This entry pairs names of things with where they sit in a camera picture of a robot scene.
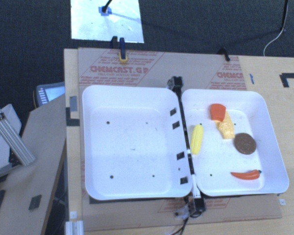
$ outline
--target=plastic chili pepper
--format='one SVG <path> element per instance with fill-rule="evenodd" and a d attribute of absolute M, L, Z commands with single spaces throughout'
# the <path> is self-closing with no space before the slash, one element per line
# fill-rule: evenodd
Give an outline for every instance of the plastic chili pepper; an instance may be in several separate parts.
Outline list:
<path fill-rule="evenodd" d="M 259 178 L 260 173 L 261 173 L 261 170 L 252 170 L 252 171 L 243 172 L 243 173 L 241 173 L 241 172 L 231 172 L 231 174 L 234 177 L 237 177 L 239 179 L 245 179 L 245 180 L 257 179 L 257 178 Z"/>

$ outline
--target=orange food piece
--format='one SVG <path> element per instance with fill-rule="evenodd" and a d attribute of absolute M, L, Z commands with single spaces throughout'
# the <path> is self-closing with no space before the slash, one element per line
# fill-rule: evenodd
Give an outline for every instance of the orange food piece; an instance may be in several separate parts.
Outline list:
<path fill-rule="evenodd" d="M 237 177 L 239 179 L 245 179 L 245 180 L 251 180 L 251 179 L 257 179 L 260 176 L 261 171 L 260 170 L 252 170 L 249 172 L 231 172 L 231 174 L 234 177 Z"/>
<path fill-rule="evenodd" d="M 210 106 L 211 120 L 223 121 L 225 117 L 225 106 L 222 104 L 212 104 Z"/>

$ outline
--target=yellow corn cob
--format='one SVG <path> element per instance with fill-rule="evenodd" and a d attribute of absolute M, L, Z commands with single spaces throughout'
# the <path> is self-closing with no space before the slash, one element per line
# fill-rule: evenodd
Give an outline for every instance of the yellow corn cob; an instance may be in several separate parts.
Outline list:
<path fill-rule="evenodd" d="M 235 137 L 234 125 L 227 111 L 225 112 L 224 120 L 222 122 L 215 121 L 215 123 L 217 125 L 218 130 L 222 133 L 224 139 L 233 139 Z"/>
<path fill-rule="evenodd" d="M 201 147 L 202 134 L 204 129 L 200 124 L 195 125 L 191 138 L 191 153 L 198 154 Z"/>

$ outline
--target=white cable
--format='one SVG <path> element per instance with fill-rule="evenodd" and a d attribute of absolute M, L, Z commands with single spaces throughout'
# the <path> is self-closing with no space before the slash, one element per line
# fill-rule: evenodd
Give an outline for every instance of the white cable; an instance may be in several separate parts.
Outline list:
<path fill-rule="evenodd" d="M 286 7 L 286 13 L 285 13 L 285 20 L 284 20 L 284 24 L 283 24 L 283 26 L 282 26 L 281 32 L 279 33 L 279 35 L 278 35 L 275 39 L 273 39 L 273 40 L 271 40 L 269 43 L 267 43 L 266 47 L 264 48 L 264 57 L 266 56 L 266 55 L 265 55 L 265 52 L 266 52 L 267 47 L 268 47 L 269 45 L 271 45 L 275 40 L 277 40 L 277 39 L 282 35 L 282 33 L 283 33 L 283 31 L 284 31 L 284 27 L 285 27 L 285 21 L 286 21 L 286 16 L 287 16 L 287 14 L 288 14 L 288 9 L 289 9 L 289 7 L 287 6 L 287 7 Z"/>

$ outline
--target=aluminum sheet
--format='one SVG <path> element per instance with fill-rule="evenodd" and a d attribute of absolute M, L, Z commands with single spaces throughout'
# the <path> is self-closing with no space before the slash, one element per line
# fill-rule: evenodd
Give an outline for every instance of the aluminum sheet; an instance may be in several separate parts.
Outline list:
<path fill-rule="evenodd" d="M 138 0 L 112 0 L 109 13 L 100 13 L 109 0 L 71 0 L 72 39 L 144 43 Z"/>

